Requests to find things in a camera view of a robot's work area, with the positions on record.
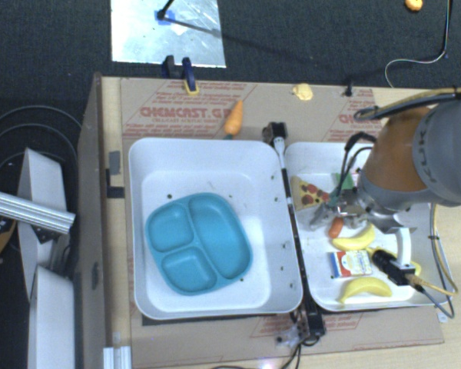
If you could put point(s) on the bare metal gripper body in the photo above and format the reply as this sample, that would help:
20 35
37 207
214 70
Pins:
355 206

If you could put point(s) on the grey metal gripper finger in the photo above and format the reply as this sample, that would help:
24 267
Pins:
319 215
349 220

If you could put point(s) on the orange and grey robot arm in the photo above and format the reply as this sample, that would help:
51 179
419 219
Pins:
426 156

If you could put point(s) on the orange sausage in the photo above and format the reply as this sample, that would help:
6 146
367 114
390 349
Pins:
335 228

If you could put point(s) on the pizza slice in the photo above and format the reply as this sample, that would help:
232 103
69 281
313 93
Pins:
305 194

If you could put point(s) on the green packet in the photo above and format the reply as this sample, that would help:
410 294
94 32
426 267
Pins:
345 181

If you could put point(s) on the thin black and white rod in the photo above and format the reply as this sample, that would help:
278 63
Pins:
292 213

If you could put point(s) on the red and white carton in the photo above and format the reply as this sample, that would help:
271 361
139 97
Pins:
351 263

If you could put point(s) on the white plastic tray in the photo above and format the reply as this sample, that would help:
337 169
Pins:
322 283
199 163

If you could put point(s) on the blue divided plate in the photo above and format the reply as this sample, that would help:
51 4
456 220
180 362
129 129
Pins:
211 229

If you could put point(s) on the yellow lump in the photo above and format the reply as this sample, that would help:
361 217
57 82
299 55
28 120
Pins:
303 92

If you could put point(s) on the orange carrot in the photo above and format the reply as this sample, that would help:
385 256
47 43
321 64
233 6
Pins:
235 119

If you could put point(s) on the brown cardboard board red print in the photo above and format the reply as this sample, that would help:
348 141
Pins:
199 106

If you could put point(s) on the black cylinder on white bracket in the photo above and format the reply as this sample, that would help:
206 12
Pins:
390 265

